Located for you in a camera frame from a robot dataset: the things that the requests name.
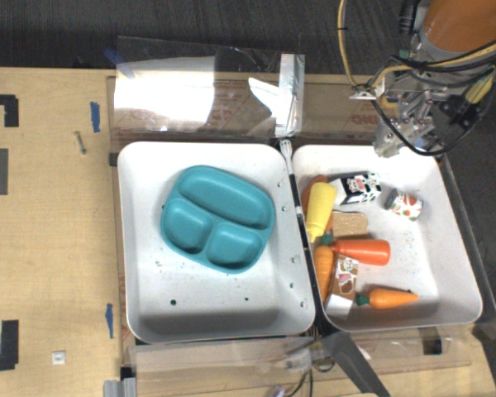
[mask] wooden table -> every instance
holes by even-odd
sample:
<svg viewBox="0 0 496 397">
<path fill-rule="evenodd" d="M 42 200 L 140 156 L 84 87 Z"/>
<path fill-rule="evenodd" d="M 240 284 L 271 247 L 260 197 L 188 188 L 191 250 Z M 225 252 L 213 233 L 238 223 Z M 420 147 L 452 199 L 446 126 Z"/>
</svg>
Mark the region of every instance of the wooden table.
<svg viewBox="0 0 496 397">
<path fill-rule="evenodd" d="M 0 107 L 0 148 L 9 152 L 8 192 L 0 195 L 0 328 L 2 320 L 19 322 L 19 362 L 14 370 L 0 371 L 0 395 L 95 396 L 103 394 L 105 380 L 119 378 L 121 314 L 107 115 L 107 79 L 114 74 L 0 68 L 0 94 L 15 94 L 20 102 L 19 127 L 4 127 Z M 100 132 L 93 131 L 91 102 L 100 106 Z M 108 304 L 113 338 L 105 319 Z M 467 342 L 469 366 L 381 380 L 393 395 L 496 395 L 480 343 L 469 334 Z M 66 351 L 65 364 L 52 364 L 57 351 Z M 314 389 L 316 396 L 357 392 L 349 380 L 319 381 Z"/>
</svg>

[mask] black floor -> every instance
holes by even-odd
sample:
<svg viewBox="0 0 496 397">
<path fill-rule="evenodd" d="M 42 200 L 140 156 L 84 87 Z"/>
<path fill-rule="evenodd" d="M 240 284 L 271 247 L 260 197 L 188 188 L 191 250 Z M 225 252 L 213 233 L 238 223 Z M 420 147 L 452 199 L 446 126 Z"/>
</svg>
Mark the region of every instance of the black floor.
<svg viewBox="0 0 496 397">
<path fill-rule="evenodd" d="M 0 0 L 0 66 L 111 68 L 118 36 L 238 45 L 306 55 L 307 72 L 342 74 L 340 0 Z M 407 37 L 401 0 L 351 0 L 348 49 L 372 74 Z M 496 298 L 496 97 L 488 116 L 450 154 Z M 496 379 L 496 340 L 483 339 Z"/>
</svg>

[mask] yellow bottle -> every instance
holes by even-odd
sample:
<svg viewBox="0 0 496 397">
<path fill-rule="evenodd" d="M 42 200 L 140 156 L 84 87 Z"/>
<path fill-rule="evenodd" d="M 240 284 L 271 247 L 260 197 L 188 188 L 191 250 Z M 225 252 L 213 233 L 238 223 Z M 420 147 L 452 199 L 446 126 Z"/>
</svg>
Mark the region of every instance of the yellow bottle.
<svg viewBox="0 0 496 397">
<path fill-rule="evenodd" d="M 336 189 L 332 185 L 318 182 L 312 186 L 305 225 L 311 242 L 323 235 L 335 198 Z"/>
</svg>

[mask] screw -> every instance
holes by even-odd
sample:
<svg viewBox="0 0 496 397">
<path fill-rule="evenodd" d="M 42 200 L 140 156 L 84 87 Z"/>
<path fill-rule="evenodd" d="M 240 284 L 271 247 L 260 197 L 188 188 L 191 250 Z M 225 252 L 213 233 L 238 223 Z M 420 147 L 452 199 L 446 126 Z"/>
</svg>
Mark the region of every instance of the screw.
<svg viewBox="0 0 496 397">
<path fill-rule="evenodd" d="M 77 142 L 79 143 L 79 149 L 81 153 L 86 155 L 86 149 L 84 148 L 83 140 L 81 139 L 81 133 L 79 131 L 74 132 L 75 138 L 77 138 Z"/>
</svg>

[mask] teal plate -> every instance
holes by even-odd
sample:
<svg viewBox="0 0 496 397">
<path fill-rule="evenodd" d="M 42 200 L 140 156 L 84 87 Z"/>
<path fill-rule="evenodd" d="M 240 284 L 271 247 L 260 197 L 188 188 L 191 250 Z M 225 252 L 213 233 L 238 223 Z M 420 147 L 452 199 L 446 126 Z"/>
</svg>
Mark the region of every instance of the teal plate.
<svg viewBox="0 0 496 397">
<path fill-rule="evenodd" d="M 272 199 L 262 189 L 211 166 L 185 170 L 160 218 L 160 232 L 182 256 L 239 274 L 260 258 L 274 227 Z"/>
</svg>

